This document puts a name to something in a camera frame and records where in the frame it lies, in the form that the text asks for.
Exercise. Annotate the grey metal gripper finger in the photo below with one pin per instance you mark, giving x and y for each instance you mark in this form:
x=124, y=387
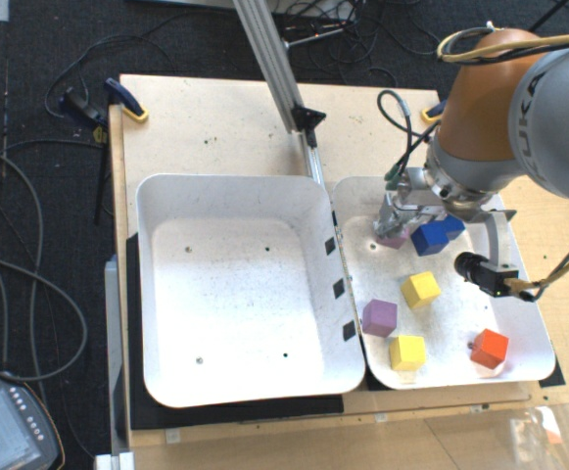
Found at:
x=404, y=222
x=383, y=219

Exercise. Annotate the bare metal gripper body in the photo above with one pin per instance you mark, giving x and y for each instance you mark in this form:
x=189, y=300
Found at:
x=413, y=191

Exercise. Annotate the purple cube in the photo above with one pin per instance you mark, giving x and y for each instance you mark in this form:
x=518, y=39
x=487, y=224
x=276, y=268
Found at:
x=394, y=242
x=380, y=318

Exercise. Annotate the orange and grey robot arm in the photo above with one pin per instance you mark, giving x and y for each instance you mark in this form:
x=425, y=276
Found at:
x=499, y=110

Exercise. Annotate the blue cube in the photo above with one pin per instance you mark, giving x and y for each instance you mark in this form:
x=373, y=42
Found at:
x=430, y=240
x=455, y=227

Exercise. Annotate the yellow cube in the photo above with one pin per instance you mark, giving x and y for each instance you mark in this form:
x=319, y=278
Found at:
x=407, y=353
x=420, y=289

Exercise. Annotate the white plastic tray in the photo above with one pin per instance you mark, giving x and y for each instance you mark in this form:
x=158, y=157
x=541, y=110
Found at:
x=235, y=301
x=455, y=321

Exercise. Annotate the orange cube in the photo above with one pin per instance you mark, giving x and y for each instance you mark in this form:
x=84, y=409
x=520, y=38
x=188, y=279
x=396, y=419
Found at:
x=489, y=348

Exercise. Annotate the pale wood board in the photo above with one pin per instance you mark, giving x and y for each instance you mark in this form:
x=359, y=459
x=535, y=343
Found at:
x=225, y=125

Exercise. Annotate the black cylinder on white bracket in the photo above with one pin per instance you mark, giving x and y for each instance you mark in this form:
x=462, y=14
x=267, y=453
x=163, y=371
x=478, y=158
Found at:
x=480, y=269

